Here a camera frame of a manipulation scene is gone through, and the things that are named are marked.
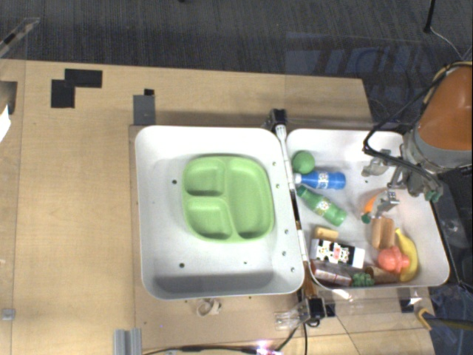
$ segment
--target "blue can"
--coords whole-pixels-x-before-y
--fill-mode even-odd
[[[306,175],[294,174],[294,182],[314,189],[343,189],[347,179],[343,172],[312,171]]]

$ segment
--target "yellow banana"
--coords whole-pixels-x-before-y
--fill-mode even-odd
[[[404,234],[401,233],[399,228],[396,229],[396,234],[398,235],[399,240],[399,248],[401,252],[409,257],[409,267],[404,268],[399,275],[399,280],[401,282],[407,282],[414,278],[415,274],[417,274],[418,269],[418,257],[417,257],[417,249],[415,247],[414,242],[411,241],[410,238],[406,237]]]

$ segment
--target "green plate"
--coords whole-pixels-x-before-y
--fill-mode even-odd
[[[183,175],[183,208],[192,233],[214,242],[259,239],[274,225],[273,196],[265,170],[237,156],[190,161]]]

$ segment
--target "wooden table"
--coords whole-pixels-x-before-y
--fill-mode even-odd
[[[75,109],[52,109],[51,80],[64,79],[66,68],[102,70],[103,86],[77,88]],[[156,327],[154,337],[154,329],[143,329],[147,348],[164,346],[159,340],[168,337],[158,331],[167,325],[164,332],[179,332],[179,320],[195,315],[192,302],[143,302],[134,288],[136,201],[130,194],[129,127],[133,95],[142,95],[145,88],[156,93],[159,124],[259,126],[271,108],[287,109],[290,117],[304,118],[305,126],[310,126],[307,119],[317,117],[370,119],[362,82],[354,79],[28,61],[24,109],[13,115],[13,128],[0,144],[0,154],[6,156],[6,143],[22,140],[14,355],[110,354],[114,330],[136,325]],[[379,299],[378,310],[391,297],[391,292],[366,292],[371,305]],[[286,305],[292,303],[288,298],[282,298]],[[273,301],[242,297],[231,306],[265,312],[261,333],[268,333],[274,331]],[[373,309],[370,304],[365,308]],[[160,322],[140,322],[146,306],[151,315],[163,312]],[[229,323],[211,333],[214,342],[256,339],[237,325],[244,317],[234,313],[234,325],[229,315]],[[429,334],[413,314],[368,311],[357,319],[348,313],[345,321],[325,319],[319,329],[310,330],[310,345],[318,354],[379,354],[385,348],[433,354]],[[205,319],[197,324],[205,327]],[[279,332],[270,339],[286,335]],[[285,354],[301,354],[302,349],[303,339],[295,338]]]

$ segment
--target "green bottle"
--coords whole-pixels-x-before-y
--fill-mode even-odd
[[[304,186],[299,186],[297,188],[297,195],[305,201],[306,205],[312,212],[325,218],[325,220],[330,222],[332,225],[340,226],[345,218],[347,218],[345,210],[340,209],[326,197],[314,193]]]

